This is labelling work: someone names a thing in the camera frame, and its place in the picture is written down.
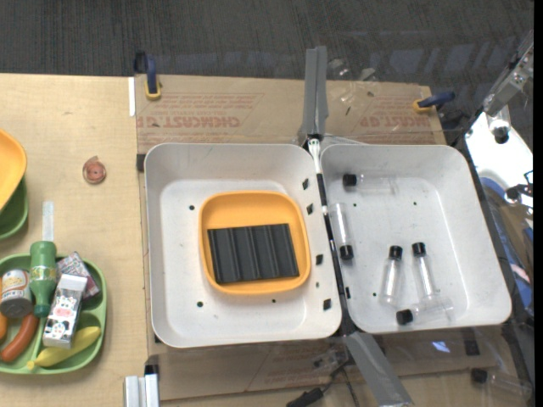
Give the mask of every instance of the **black cap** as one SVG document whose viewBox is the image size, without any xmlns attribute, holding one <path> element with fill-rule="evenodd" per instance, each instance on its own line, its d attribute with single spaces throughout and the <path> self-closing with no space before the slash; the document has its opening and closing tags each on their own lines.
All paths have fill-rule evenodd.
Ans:
<svg viewBox="0 0 543 407">
<path fill-rule="evenodd" d="M 404 249 L 400 246 L 390 246 L 389 249 L 389 258 L 391 259 L 401 259 L 401 254 L 403 253 Z"/>
<path fill-rule="evenodd" d="M 346 246 L 341 246 L 339 248 L 339 256 L 341 256 L 341 259 L 353 259 L 355 254 L 353 254 L 353 248 L 349 244 Z"/>
<path fill-rule="evenodd" d="M 509 140 L 509 129 L 506 127 L 496 128 L 494 130 L 494 140 L 499 145 L 507 143 L 507 141 Z"/>
<path fill-rule="evenodd" d="M 358 178 L 355 174 L 352 173 L 346 173 L 343 175 L 343 185 L 345 187 L 353 187 L 356 185 L 356 182 L 358 181 Z"/>
<path fill-rule="evenodd" d="M 486 380 L 489 377 L 489 373 L 481 368 L 472 369 L 472 382 L 476 383 L 486 383 Z"/>
<path fill-rule="evenodd" d="M 415 243 L 411 247 L 413 248 L 413 255 L 426 256 L 426 246 L 424 243 Z"/>
<path fill-rule="evenodd" d="M 400 326 L 413 322 L 413 313 L 409 309 L 399 310 L 396 312 L 396 321 Z"/>
</svg>

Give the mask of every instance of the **tin can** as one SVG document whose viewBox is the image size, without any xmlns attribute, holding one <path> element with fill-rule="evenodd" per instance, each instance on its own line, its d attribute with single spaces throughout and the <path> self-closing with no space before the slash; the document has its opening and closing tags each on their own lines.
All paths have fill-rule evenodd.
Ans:
<svg viewBox="0 0 543 407">
<path fill-rule="evenodd" d="M 21 318 L 32 312 L 28 271 L 10 270 L 2 277 L 0 312 L 8 318 Z"/>
</svg>

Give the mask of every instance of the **dark gray floor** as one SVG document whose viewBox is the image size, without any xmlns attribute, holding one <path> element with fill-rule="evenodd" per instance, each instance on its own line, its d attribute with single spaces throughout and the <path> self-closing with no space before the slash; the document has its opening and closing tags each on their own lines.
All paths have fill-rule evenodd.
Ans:
<svg viewBox="0 0 543 407">
<path fill-rule="evenodd" d="M 472 113 L 533 28 L 529 0 L 0 0 L 0 72 L 131 75 L 143 49 L 164 73 L 302 79 L 326 45 L 350 77 L 453 90 Z M 531 146 L 522 94 L 512 115 Z"/>
</svg>

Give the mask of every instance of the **cow print carton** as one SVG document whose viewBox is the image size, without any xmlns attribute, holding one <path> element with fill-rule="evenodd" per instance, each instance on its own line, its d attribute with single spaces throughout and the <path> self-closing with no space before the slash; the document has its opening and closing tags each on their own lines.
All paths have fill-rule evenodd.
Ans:
<svg viewBox="0 0 543 407">
<path fill-rule="evenodd" d="M 46 347 L 71 348 L 87 278 L 63 274 L 53 297 L 42 342 Z"/>
</svg>

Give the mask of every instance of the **wooden table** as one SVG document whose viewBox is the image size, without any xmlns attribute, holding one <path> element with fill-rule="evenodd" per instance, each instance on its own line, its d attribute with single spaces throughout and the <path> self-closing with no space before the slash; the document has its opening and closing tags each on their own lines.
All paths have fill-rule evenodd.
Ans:
<svg viewBox="0 0 543 407">
<path fill-rule="evenodd" d="M 122 405 L 125 376 L 141 376 L 148 359 L 142 195 L 136 169 L 136 121 L 129 116 L 128 80 L 4 74 L 0 75 L 0 89 L 4 97 L 0 127 L 25 147 L 30 199 L 27 227 L 0 242 L 0 258 L 28 252 L 30 245 L 41 239 L 42 201 L 53 201 L 59 253 L 77 250 L 94 262 L 104 273 L 109 293 L 104 344 L 98 357 L 81 370 L 58 376 L 3 374 L 3 400 L 10 407 L 35 403 L 43 407 Z M 105 164 L 108 176 L 92 186 L 83 180 L 81 169 L 95 155 Z M 496 348 L 513 371 L 503 340 L 496 342 Z M 512 397 L 482 393 L 472 387 L 466 370 L 407 376 L 402 381 L 419 406 L 523 405 Z M 363 382 L 354 382 L 353 387 L 361 405 L 376 405 Z M 291 388 L 164 405 L 275 407 L 301 392 L 300 388 Z M 354 404 L 347 386 L 339 383 L 316 405 Z"/>
</svg>

